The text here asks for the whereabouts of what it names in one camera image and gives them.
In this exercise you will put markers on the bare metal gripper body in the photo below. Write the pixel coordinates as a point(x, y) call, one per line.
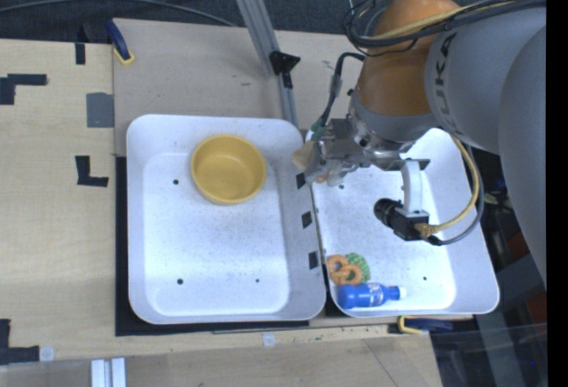
point(346, 146)

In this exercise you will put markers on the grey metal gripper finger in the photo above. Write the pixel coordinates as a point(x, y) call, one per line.
point(317, 168)
point(339, 174)

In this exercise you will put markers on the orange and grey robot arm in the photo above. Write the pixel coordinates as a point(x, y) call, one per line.
point(479, 79)

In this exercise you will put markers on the yellow bowl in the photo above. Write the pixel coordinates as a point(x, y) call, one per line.
point(228, 170)

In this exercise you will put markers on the orange pretzel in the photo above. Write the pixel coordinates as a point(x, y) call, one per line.
point(339, 275)

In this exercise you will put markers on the white plastic tray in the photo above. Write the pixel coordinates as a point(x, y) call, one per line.
point(222, 252)
point(399, 270)

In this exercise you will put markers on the blue plastic bottle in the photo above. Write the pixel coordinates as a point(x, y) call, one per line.
point(359, 295)

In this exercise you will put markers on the pale wood board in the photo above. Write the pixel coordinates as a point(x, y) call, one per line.
point(199, 74)

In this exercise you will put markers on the black cylinder on white bracket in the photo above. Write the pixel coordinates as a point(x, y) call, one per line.
point(399, 216)

